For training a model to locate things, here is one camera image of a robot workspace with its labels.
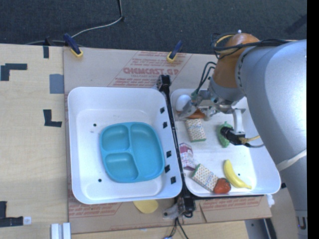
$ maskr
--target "wooden table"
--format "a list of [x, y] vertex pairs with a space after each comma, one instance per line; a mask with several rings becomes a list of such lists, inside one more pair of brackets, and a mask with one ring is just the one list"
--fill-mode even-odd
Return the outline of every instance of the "wooden table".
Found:
[[[7, 217], [32, 224], [0, 228], [2, 239], [50, 238], [50, 225], [68, 222], [64, 94], [51, 94], [49, 75], [63, 75], [63, 49], [0, 44], [0, 65], [27, 64], [0, 81], [0, 201]], [[44, 126], [43, 110], [61, 127]], [[172, 227], [72, 235], [73, 239], [155, 238]], [[183, 226], [189, 238], [247, 239], [244, 221]], [[181, 230], [175, 239], [184, 238]]]

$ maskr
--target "blue bowl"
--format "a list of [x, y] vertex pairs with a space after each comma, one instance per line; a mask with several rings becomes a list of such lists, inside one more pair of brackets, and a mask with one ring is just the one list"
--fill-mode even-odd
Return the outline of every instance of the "blue bowl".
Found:
[[116, 182], [155, 179], [164, 170], [164, 155], [156, 131], [143, 122], [110, 125], [100, 134], [107, 174]]

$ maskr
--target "dark background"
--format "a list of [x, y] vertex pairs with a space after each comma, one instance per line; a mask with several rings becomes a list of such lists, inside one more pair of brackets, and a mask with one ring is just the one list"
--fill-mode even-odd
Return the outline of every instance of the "dark background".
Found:
[[[250, 33], [259, 39], [306, 39], [307, 0], [121, 0], [124, 21], [82, 33], [95, 48], [210, 54], [212, 34]], [[0, 0], [0, 43], [63, 40], [63, 34], [117, 20], [117, 0]]]

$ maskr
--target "black connector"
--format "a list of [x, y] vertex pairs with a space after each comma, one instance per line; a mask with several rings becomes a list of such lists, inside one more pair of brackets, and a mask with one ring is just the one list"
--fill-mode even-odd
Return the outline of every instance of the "black connector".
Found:
[[240, 138], [245, 138], [244, 133], [235, 134], [234, 129], [232, 127], [223, 126], [220, 130], [220, 133], [223, 137], [229, 140], [233, 145], [242, 145], [242, 141]]

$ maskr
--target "yellow banana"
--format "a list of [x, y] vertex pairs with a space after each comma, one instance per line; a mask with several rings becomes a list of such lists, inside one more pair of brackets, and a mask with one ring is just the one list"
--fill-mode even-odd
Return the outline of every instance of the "yellow banana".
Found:
[[224, 173], [225, 173], [226, 179], [236, 188], [247, 188], [247, 189], [252, 188], [251, 186], [247, 185], [244, 181], [242, 181], [237, 176], [237, 174], [235, 174], [233, 165], [231, 164], [229, 159], [225, 160], [224, 162]]

